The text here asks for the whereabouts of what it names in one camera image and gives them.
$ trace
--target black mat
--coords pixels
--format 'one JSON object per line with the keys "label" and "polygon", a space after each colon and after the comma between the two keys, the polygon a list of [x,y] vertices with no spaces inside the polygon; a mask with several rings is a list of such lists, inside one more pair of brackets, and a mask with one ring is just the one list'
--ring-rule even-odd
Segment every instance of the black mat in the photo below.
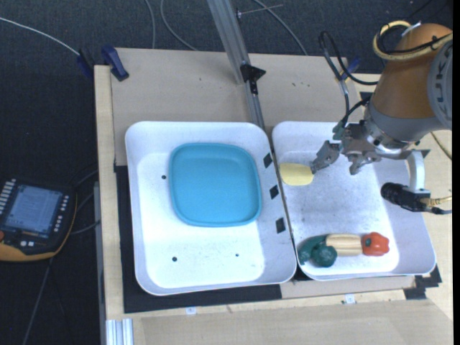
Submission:
{"label": "black mat", "polygon": [[116,167],[118,186],[121,264],[123,270],[124,311],[126,313],[186,308],[198,305],[223,305],[281,299],[279,285],[260,285],[209,290],[179,295],[156,296],[143,291],[134,274],[131,205],[128,168]]}

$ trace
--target blue dish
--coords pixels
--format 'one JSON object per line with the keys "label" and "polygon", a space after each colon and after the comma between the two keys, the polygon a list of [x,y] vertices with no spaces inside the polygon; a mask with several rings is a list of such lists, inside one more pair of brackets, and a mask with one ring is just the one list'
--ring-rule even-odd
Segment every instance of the blue dish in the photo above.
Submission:
{"label": "blue dish", "polygon": [[245,225],[262,210],[255,162],[240,147],[183,144],[171,153],[169,182],[172,206],[190,225]]}

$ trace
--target red toy pepper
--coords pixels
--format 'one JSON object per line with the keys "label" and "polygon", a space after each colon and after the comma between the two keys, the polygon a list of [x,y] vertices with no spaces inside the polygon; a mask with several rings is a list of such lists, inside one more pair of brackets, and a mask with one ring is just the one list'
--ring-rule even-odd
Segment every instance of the red toy pepper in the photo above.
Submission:
{"label": "red toy pepper", "polygon": [[390,251],[390,240],[383,235],[372,232],[361,239],[362,252],[367,256],[382,256]]}

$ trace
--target white bracket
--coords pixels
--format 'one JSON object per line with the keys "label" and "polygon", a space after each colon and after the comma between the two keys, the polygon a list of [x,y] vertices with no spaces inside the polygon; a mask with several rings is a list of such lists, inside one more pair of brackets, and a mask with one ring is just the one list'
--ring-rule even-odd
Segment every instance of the white bracket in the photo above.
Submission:
{"label": "white bracket", "polygon": [[425,163],[423,152],[413,150],[407,158],[409,166],[409,191],[418,192],[425,189]]}
{"label": "white bracket", "polygon": [[345,294],[345,300],[343,304],[356,304],[357,302],[354,299],[354,294]]}
{"label": "white bracket", "polygon": [[187,313],[189,316],[193,316],[196,314],[196,307],[187,307],[185,309],[185,313]]}
{"label": "white bracket", "polygon": [[106,345],[134,345],[132,319],[106,321]]}

